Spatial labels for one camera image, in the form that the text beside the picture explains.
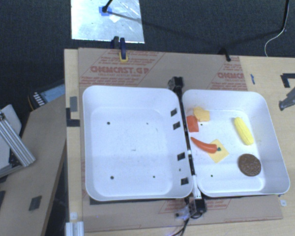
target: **white cable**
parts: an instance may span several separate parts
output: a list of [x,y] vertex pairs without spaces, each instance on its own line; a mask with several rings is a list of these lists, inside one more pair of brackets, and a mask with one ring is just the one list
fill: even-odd
[[286,20],[285,20],[285,24],[284,24],[283,29],[281,30],[281,32],[280,32],[277,36],[273,37],[272,39],[269,39],[269,40],[265,43],[265,55],[266,55],[267,57],[268,57],[268,55],[267,55],[267,53],[266,53],[266,46],[268,45],[269,42],[271,42],[272,40],[278,38],[278,37],[279,37],[279,36],[285,31],[285,26],[286,26],[286,22],[287,22],[287,17],[288,17],[288,15],[289,15],[289,10],[290,10],[290,6],[287,7]]

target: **wooden board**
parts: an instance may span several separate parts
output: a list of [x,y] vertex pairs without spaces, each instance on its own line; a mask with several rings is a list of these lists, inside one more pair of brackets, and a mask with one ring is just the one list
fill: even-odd
[[[65,129],[64,96],[31,112],[22,140],[36,161],[0,184],[6,191],[0,236],[45,235],[64,160]],[[32,198],[39,196],[39,208],[29,211]]]

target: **black clip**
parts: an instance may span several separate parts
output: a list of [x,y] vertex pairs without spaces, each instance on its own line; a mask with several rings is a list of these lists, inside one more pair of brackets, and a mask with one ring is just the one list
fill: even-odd
[[128,61],[128,55],[126,52],[126,41],[124,37],[120,38],[115,36],[114,39],[110,42],[110,48],[111,49],[120,49],[119,52],[119,58],[121,62],[127,62]]

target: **metal clamp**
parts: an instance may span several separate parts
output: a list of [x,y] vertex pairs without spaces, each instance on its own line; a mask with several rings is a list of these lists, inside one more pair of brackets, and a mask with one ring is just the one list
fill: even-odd
[[126,52],[126,41],[124,37],[120,38],[115,36],[114,39],[110,42],[110,48],[111,49],[120,49],[119,52],[119,59],[121,62],[127,62],[128,61],[128,55]]
[[287,107],[295,105],[295,87],[286,96],[287,98],[285,100],[279,101],[281,111]]

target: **brown cookie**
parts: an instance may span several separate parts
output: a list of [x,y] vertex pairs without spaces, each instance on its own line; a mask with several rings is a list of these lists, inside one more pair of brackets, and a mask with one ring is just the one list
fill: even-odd
[[249,177],[254,177],[261,171],[260,160],[251,154],[241,155],[238,159],[238,166],[240,171]]

